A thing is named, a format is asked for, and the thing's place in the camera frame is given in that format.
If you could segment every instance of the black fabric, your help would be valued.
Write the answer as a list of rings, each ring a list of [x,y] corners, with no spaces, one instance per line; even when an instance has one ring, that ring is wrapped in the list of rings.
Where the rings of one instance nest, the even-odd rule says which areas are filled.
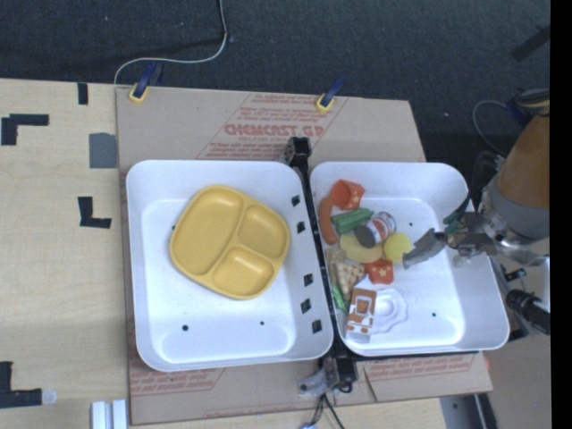
[[[430,161],[467,177],[487,146],[471,111],[550,87],[551,0],[223,0],[215,61],[166,65],[163,84],[408,100]],[[0,76],[111,83],[140,56],[198,59],[221,41],[217,0],[0,0]],[[145,64],[126,68],[134,83]],[[483,132],[520,132],[487,110]]]

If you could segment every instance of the sausage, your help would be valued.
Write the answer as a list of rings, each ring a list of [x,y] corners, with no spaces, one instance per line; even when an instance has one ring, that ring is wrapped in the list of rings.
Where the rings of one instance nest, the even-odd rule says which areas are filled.
[[[318,211],[318,222],[320,224],[322,238],[328,245],[335,245],[338,242],[338,236],[332,226],[332,208],[332,198],[326,197],[320,202]]]

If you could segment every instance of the table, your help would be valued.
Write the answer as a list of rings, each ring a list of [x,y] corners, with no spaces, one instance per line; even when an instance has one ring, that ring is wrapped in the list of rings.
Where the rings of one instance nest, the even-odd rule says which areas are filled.
[[[88,87],[88,102],[83,92]],[[0,115],[48,114],[0,146],[0,360],[12,387],[57,402],[0,410],[2,427],[89,427],[93,401],[129,398],[119,172],[90,168],[89,135],[116,132],[114,87],[0,80]],[[108,229],[80,226],[78,198]],[[347,427],[445,427],[438,399],[337,409]],[[300,427],[313,411],[146,427]],[[336,427],[326,412],[320,427]]]

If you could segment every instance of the cardboard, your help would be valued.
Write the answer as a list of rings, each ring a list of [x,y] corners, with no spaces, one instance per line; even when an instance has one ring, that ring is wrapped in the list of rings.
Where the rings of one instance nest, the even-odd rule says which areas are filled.
[[[292,136],[309,137],[310,169],[325,161],[424,161],[409,104],[337,97],[321,114],[316,97],[258,92],[152,88],[135,105],[129,88],[116,89],[122,232],[133,425],[217,416],[311,409],[298,379],[317,361],[161,373],[139,358],[130,296],[130,249],[124,181],[147,159],[276,160]],[[482,353],[396,358],[358,363],[351,393],[333,396],[347,406],[489,391]]]

